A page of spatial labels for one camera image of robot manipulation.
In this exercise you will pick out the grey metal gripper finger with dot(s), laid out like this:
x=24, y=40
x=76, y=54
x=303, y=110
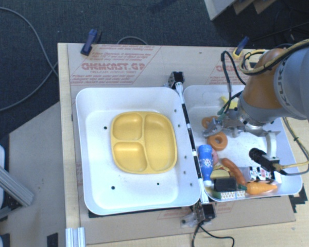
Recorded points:
x=210, y=132
x=216, y=122

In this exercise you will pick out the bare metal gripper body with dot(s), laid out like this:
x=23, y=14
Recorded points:
x=237, y=122

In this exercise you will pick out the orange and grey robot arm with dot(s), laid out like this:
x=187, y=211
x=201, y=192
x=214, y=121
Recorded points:
x=267, y=86

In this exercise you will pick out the orange doughnut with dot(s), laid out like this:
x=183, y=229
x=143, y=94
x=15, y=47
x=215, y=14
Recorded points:
x=211, y=142
x=205, y=121

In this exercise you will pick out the thin black and white rod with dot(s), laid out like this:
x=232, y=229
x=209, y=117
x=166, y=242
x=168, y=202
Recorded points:
x=189, y=127

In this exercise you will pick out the yellow banana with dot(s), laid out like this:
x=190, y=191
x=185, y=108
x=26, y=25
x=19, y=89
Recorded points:
x=227, y=102

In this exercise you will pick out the pink round biscuit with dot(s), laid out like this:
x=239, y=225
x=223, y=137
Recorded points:
x=215, y=156

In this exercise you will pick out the white plastic tray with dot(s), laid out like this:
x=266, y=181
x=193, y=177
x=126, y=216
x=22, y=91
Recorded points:
x=134, y=189
x=243, y=148

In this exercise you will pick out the blue bottle with white cap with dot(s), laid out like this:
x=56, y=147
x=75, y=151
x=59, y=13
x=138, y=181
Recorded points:
x=205, y=161

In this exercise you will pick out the yellow and brown bread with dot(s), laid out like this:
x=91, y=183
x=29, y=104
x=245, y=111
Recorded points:
x=219, y=174

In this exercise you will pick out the orange sausage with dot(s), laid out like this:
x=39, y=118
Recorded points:
x=234, y=170

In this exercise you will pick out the black box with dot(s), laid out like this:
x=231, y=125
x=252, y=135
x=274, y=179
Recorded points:
x=224, y=184

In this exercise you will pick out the yellow divided plate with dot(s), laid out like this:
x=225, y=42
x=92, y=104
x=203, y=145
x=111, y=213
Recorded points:
x=157, y=143

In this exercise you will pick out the white carton with cow print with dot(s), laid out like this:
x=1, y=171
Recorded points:
x=257, y=173

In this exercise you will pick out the white carton with honeycomb print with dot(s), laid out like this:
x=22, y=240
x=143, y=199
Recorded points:
x=229, y=195

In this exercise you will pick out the orange carrot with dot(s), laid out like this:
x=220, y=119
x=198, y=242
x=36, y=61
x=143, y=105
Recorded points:
x=260, y=188

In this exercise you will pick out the brown cardboard board red print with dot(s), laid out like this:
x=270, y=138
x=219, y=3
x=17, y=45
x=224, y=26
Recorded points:
x=154, y=68

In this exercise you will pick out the black cylinder on white bracket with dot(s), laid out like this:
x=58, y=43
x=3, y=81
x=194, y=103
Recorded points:
x=262, y=158

